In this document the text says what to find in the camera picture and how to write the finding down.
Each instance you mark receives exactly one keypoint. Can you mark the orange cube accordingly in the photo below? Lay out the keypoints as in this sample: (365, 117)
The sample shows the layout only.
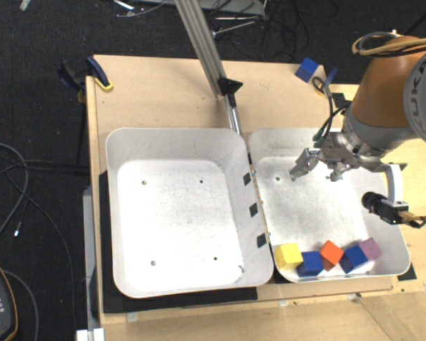
(331, 254)

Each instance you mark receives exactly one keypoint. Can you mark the black cylinder on white bracket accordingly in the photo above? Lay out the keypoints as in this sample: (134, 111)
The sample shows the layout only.
(380, 206)

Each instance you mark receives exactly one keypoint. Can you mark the pale wood board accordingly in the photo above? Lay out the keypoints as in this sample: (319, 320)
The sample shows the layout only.
(163, 98)

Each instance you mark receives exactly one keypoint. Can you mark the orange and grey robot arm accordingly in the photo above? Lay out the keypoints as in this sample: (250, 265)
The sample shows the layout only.
(383, 91)

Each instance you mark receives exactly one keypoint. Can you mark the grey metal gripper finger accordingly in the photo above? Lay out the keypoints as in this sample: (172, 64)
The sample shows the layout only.
(303, 165)
(338, 172)

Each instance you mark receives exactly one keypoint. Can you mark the white plastic tray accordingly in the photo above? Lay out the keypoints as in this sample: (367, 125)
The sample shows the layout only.
(177, 219)
(312, 211)

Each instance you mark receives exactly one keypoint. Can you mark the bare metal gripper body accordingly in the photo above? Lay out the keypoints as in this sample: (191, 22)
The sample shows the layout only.
(344, 151)

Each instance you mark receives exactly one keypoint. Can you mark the pink cube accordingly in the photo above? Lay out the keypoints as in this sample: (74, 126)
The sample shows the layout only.
(371, 249)

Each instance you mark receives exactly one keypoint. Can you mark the yellow cube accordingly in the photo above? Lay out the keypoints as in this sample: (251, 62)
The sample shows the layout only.
(288, 256)

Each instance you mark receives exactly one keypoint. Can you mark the blue cube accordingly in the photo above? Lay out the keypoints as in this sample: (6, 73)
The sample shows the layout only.
(353, 258)
(307, 69)
(311, 263)

